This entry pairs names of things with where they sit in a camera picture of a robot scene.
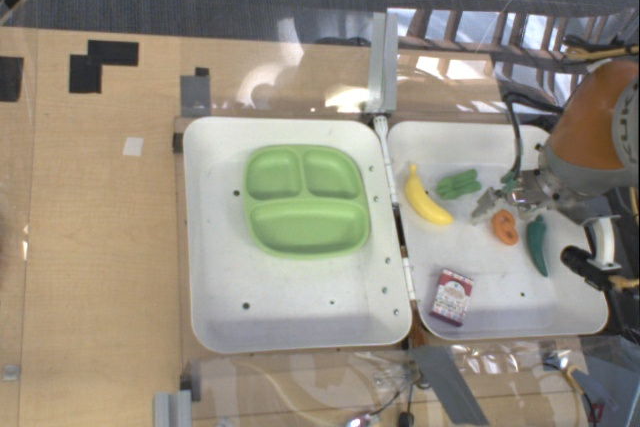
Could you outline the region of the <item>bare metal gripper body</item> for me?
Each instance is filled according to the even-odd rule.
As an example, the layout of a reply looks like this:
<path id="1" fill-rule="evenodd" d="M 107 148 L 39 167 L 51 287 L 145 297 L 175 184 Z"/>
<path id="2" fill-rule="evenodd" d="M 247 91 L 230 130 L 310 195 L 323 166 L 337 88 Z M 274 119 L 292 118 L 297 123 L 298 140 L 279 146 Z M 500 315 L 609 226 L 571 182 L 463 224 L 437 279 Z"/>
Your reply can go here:
<path id="1" fill-rule="evenodd" d="M 501 178 L 500 204 L 511 207 L 512 202 L 527 201 L 534 204 L 534 212 L 543 209 L 558 210 L 569 205 L 569 196 L 562 192 L 555 182 L 555 177 L 548 176 L 540 169 L 509 170 Z"/>

